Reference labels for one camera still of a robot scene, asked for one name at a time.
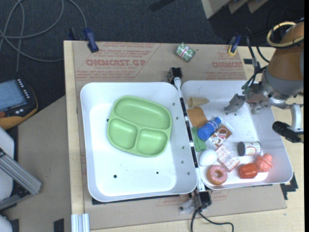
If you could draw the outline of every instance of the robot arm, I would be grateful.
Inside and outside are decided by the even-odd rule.
[[[287,26],[289,28],[280,43],[275,43],[275,31]],[[276,51],[268,66],[261,69],[262,81],[249,85],[249,80],[242,87],[243,95],[235,94],[225,107],[226,114],[238,110],[245,102],[250,105],[253,114],[270,106],[290,109],[292,126],[277,121],[273,129],[291,142],[303,142],[304,132],[300,128],[300,108],[303,104],[287,104],[285,101],[304,90],[304,27],[304,22],[287,22],[278,24],[268,33],[267,42],[276,48]]]

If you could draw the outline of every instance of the dark floor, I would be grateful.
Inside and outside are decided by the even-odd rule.
[[[21,6],[11,12],[16,1],[0,0],[0,30],[6,36],[21,35]],[[97,41],[116,42],[227,44],[236,33],[245,35],[249,28],[256,35],[253,45],[264,44],[265,32],[273,25],[304,17],[304,0],[270,0],[253,14],[246,4],[234,14],[223,7],[211,19],[206,18],[201,0],[72,1],[79,8],[64,0],[61,16],[61,0],[20,0],[25,15],[23,36],[52,28],[23,39],[20,46],[23,54],[19,58],[17,51],[0,38],[0,79],[18,70],[32,85],[39,110],[65,94],[63,40],[68,39],[72,27],[82,36],[85,23],[79,9]],[[18,48],[18,39],[8,40]],[[246,45],[244,38],[240,45]]]

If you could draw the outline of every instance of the blue clamp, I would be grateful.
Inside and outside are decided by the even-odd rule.
[[[235,56],[236,52],[237,52],[237,46],[239,45],[241,40],[241,35],[237,34],[236,36],[234,36],[231,41],[230,41],[230,48],[228,49],[228,54],[230,56]]]
[[[92,29],[84,28],[83,33],[84,33],[85,39],[89,41],[88,48],[90,49],[90,51],[92,53],[97,52],[98,46],[96,44]]]

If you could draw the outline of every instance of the small can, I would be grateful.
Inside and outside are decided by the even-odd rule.
[[[255,142],[239,142],[237,145],[239,156],[259,156],[261,154],[261,144]]]
[[[191,60],[191,58],[193,58],[193,56],[195,54],[195,50],[188,47],[185,43],[181,43],[177,47],[175,54],[180,56],[186,62],[189,62]]]

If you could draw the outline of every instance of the green divided plate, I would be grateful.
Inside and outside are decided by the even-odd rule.
[[[165,150],[171,128],[172,118],[166,107],[146,99],[123,96],[113,104],[107,136],[118,149],[156,157]]]

